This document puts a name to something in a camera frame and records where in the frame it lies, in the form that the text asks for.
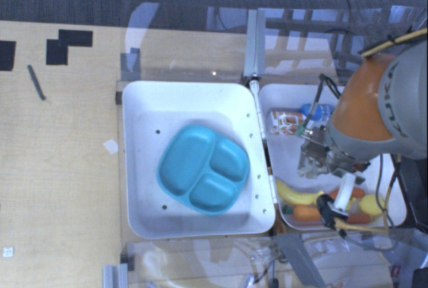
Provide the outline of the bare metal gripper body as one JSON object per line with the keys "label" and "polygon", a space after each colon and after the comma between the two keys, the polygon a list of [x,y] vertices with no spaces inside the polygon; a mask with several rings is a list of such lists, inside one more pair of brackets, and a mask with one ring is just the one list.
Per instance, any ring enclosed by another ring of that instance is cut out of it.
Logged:
{"label": "bare metal gripper body", "polygon": [[305,129],[302,137],[304,143],[300,147],[301,153],[310,157],[312,163],[313,160],[325,161],[330,174],[335,176],[343,176],[346,173],[357,174],[370,166],[369,160],[355,159],[339,149],[329,137],[326,127]]}

